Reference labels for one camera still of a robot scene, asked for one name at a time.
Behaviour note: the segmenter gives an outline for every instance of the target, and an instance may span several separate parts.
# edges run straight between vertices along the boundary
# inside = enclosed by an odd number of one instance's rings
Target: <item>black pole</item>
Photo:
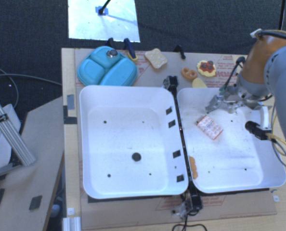
[[[99,15],[102,15],[104,13],[104,9],[106,8],[106,6],[109,4],[111,0],[107,0],[107,2],[105,2],[104,6],[98,11]]]
[[[279,30],[281,30],[282,26],[283,26],[283,17],[284,17],[284,7],[285,7],[285,5],[286,5],[286,0],[282,0],[280,21],[279,21]]]

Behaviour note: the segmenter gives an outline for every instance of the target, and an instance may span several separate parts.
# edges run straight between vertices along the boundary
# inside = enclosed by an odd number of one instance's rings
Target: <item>small package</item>
[[[223,131],[223,129],[207,115],[197,122],[197,126],[212,140],[215,140]]]

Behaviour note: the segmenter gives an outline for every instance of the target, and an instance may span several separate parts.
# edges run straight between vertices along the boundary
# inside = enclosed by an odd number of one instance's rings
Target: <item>black metal bar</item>
[[[107,2],[105,2],[104,6],[98,11],[99,15],[102,15],[104,13],[104,9],[106,8],[106,6],[109,4],[111,0],[107,0]]]
[[[280,13],[280,21],[279,21],[279,30],[282,30],[282,26],[283,26],[283,17],[284,17],[284,8],[286,5],[286,0],[282,0],[282,4],[281,4],[281,13]]]

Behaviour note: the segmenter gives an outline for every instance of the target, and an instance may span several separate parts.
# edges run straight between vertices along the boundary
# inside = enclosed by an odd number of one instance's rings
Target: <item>metal plate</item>
[[[68,0],[69,38],[140,42],[134,0],[111,0],[106,15],[98,15],[106,1]]]

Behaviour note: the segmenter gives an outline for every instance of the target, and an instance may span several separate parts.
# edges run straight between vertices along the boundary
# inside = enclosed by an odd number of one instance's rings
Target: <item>toy donut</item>
[[[194,80],[197,77],[197,72],[187,67],[182,68],[182,76],[187,80]]]

